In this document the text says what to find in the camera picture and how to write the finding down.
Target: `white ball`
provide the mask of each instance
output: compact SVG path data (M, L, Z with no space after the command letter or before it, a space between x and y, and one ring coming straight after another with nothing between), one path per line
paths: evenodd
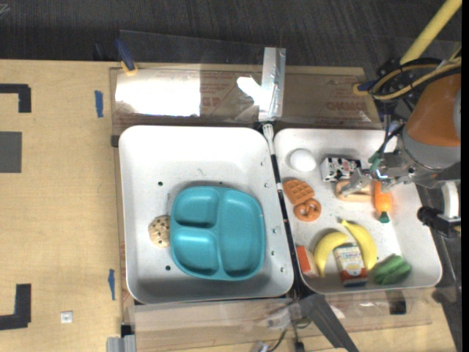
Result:
M314 156L306 149L295 150L290 155L290 166L300 172L309 172L316 168Z

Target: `cucumber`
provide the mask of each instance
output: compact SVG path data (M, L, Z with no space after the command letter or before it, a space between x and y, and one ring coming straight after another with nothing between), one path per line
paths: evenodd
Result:
M404 259L400 255L392 255L387 260L382 262L379 266L377 265L376 271L374 272L374 277L386 276L392 271L396 270L402 263Z
M382 285L393 285L401 282L410 274L412 267L407 262L402 263L396 270L386 275L381 282Z

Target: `teal divided plate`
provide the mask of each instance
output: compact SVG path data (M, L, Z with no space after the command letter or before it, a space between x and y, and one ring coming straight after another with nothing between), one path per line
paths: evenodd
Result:
M174 200L170 247L177 267L189 275L249 279L264 263L261 206L249 194L232 188L187 188Z

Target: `wooden surface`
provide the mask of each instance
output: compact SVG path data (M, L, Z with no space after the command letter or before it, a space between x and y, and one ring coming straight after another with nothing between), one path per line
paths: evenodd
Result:
M109 69L116 63L0 60L0 83L28 84L32 113L0 94L0 131L23 132L20 174L0 174L0 315L32 284L27 329L0 331L0 351L105 351L122 319ZM104 96L104 117L95 109ZM108 273L115 271L116 300ZM60 312L73 311L72 323ZM351 334L361 351L455 351L441 306L424 326ZM324 350L324 337L305 339ZM249 351L251 345L204 351ZM293 351L285 342L278 351Z

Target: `yellow tube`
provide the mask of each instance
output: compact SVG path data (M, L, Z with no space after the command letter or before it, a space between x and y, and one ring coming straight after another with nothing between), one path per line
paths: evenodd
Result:
M422 33L417 37L416 41L401 58L400 63L405 64L410 60L419 58L461 5L462 0L446 0L433 16L432 20L426 25Z

